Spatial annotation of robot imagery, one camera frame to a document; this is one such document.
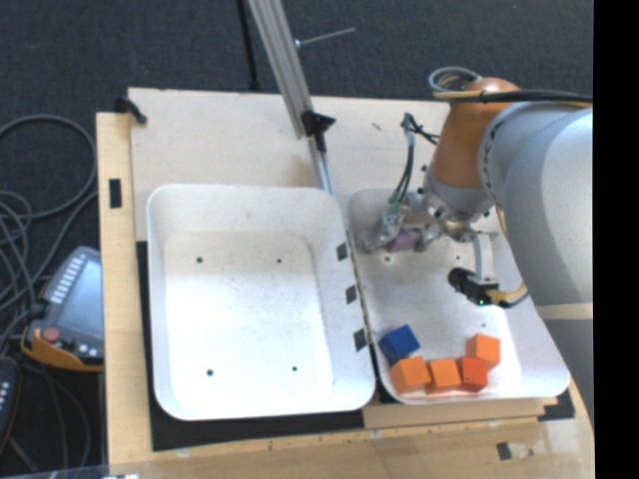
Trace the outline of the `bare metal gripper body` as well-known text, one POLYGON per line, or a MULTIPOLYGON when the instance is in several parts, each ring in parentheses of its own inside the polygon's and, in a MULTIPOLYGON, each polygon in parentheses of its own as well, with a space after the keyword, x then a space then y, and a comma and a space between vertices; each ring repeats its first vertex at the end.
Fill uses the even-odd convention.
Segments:
POLYGON ((415 232, 425 227, 440 230, 440 237, 464 240, 479 213, 465 213, 431 193, 406 193, 391 197, 391 213, 397 215, 399 233, 416 240, 415 232))

